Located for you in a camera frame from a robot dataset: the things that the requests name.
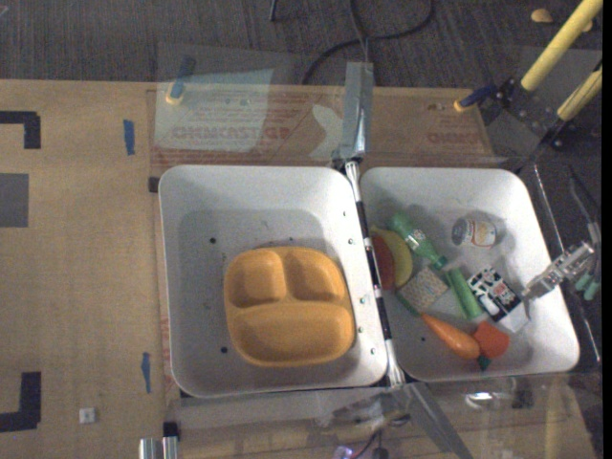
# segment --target yellow handle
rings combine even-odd
[[[595,95],[601,90],[603,84],[603,67],[600,67],[596,72],[593,72],[584,83],[579,86],[574,93],[565,100],[557,109],[557,115],[560,119],[572,120],[582,108],[589,103]]]
[[[533,92],[540,85],[569,47],[578,39],[586,25],[602,8],[603,0],[582,0],[580,2],[574,13],[520,81],[525,90]]]

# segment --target can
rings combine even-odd
[[[489,221],[460,218],[452,227],[452,243],[489,249],[495,244],[497,228]]]

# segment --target black cable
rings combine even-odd
[[[409,34],[415,33],[422,29],[431,19],[433,15],[433,0],[426,0],[426,14],[425,16],[416,24],[403,29],[397,33],[390,34],[381,34],[381,35],[368,35],[365,31],[365,28],[361,22],[361,18],[359,16],[357,10],[357,0],[350,0],[350,10],[351,10],[351,21],[353,22],[353,27],[355,28],[355,33],[357,34],[357,38],[351,39],[348,41],[341,42],[332,46],[328,50],[321,53],[318,58],[313,61],[313,63],[308,67],[304,75],[301,79],[301,84],[306,84],[311,76],[314,74],[315,70],[330,56],[334,55],[338,51],[348,48],[350,46],[361,45],[361,50],[363,51],[363,60],[370,60],[370,43],[375,41],[387,40],[387,39],[399,39],[401,37],[405,37]]]
[[[389,451],[383,447],[383,430],[379,433],[379,446],[372,450],[372,459],[389,459]]]
[[[360,457],[362,457],[366,453],[366,451],[370,448],[370,446],[374,444],[374,441],[376,440],[376,438],[379,436],[380,433],[381,433],[380,431],[374,432],[374,434],[366,442],[365,446],[363,446],[363,448],[357,454],[352,455],[351,459],[359,459]]]

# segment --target blue tape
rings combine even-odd
[[[135,155],[136,133],[134,132],[134,122],[131,120],[123,120],[123,139],[125,140],[125,150],[128,155]]]
[[[470,107],[471,105],[480,102],[487,97],[491,97],[493,94],[495,94],[495,92],[497,92],[497,87],[495,85],[487,85],[486,87],[479,88],[467,97],[459,100],[459,105],[462,107]]]
[[[142,352],[141,370],[144,376],[146,394],[151,394],[151,355],[148,352]]]

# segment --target orange plate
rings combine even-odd
[[[333,361],[355,339],[344,277],[322,251],[245,251],[229,264],[224,298],[231,341],[255,365],[295,367]]]

